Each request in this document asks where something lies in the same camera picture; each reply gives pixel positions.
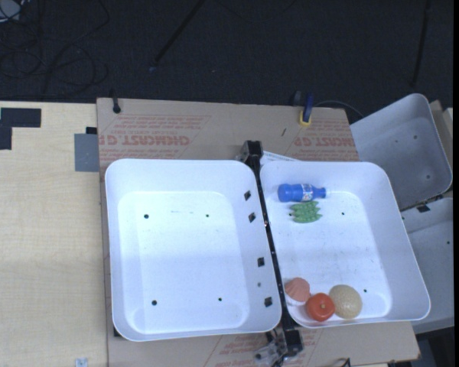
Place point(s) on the brown cardboard board red print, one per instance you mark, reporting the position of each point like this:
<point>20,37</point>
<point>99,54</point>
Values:
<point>222,128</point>

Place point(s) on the blue plastic bottle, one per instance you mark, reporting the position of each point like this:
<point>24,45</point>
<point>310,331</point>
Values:
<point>299,192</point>

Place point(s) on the thin black rod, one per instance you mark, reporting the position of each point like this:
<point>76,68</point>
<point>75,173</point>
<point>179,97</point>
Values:
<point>268,239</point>

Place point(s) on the green pea pods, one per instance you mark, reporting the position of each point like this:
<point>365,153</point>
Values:
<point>306,212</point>

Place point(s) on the white plastic tray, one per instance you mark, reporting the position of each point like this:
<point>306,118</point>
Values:
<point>344,243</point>
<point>403,151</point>
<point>432,258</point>
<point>183,251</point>

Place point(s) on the pink scallop shell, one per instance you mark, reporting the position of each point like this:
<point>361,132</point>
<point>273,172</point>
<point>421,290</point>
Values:
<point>297,289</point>

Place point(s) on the red tomato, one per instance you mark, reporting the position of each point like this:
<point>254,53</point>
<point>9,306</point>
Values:
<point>320,307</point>

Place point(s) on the beige round bun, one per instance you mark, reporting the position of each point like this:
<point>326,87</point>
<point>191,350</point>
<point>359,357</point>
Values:
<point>346,301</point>

